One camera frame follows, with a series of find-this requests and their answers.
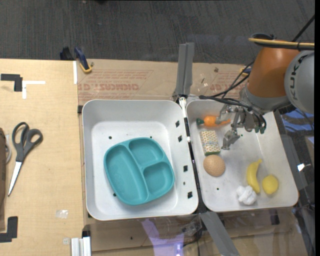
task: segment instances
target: yellow cable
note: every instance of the yellow cable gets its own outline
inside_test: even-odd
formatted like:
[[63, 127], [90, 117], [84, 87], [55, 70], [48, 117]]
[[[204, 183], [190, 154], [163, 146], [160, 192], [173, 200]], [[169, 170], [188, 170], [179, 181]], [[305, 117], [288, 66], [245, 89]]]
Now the yellow cable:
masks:
[[249, 38], [250, 42], [261, 43], [266, 45], [281, 45], [281, 46], [298, 46], [299, 47], [314, 47], [315, 43], [312, 42], [288, 42], [288, 41], [277, 41], [277, 40], [268, 40], [268, 39], [257, 39]]

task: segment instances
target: yellow lemon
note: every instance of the yellow lemon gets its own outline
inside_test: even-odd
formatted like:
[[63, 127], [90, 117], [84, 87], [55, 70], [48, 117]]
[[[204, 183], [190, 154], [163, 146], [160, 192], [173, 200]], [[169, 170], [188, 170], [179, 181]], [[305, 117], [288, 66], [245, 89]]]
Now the yellow lemon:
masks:
[[278, 179], [272, 174], [264, 177], [264, 179], [262, 180], [262, 188], [264, 192], [267, 193], [268, 195], [271, 195], [274, 192], [276, 192], [278, 187], [279, 187]]

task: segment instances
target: yellow banana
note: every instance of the yellow banana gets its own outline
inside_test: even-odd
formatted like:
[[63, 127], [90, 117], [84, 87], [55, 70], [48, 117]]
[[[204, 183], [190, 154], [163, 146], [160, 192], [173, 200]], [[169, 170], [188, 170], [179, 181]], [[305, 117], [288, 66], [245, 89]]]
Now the yellow banana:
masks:
[[261, 162], [262, 160], [258, 159], [257, 161], [250, 163], [246, 169], [246, 181], [257, 194], [260, 193], [260, 186], [257, 180], [257, 171]]

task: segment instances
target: scissors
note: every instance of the scissors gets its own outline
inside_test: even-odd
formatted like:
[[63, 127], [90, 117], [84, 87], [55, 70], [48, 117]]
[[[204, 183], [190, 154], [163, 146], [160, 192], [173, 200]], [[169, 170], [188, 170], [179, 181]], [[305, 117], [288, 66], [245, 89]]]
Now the scissors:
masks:
[[[17, 130], [24, 126], [21, 132], [20, 142], [16, 142]], [[33, 136], [38, 136], [38, 138], [32, 142]], [[16, 183], [21, 165], [23, 164], [27, 154], [43, 140], [43, 135], [38, 129], [29, 129], [29, 125], [26, 122], [20, 122], [14, 127], [12, 132], [12, 142], [16, 149], [15, 167], [13, 170], [8, 196], [10, 196], [12, 189]]]

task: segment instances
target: teal divided plate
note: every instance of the teal divided plate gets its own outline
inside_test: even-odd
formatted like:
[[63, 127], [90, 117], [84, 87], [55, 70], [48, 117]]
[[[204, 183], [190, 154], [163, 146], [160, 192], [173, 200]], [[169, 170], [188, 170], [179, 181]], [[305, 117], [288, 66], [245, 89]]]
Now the teal divided plate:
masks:
[[175, 183], [164, 150], [148, 137], [112, 146], [104, 154], [103, 164], [114, 193], [127, 205], [141, 205], [160, 198]]

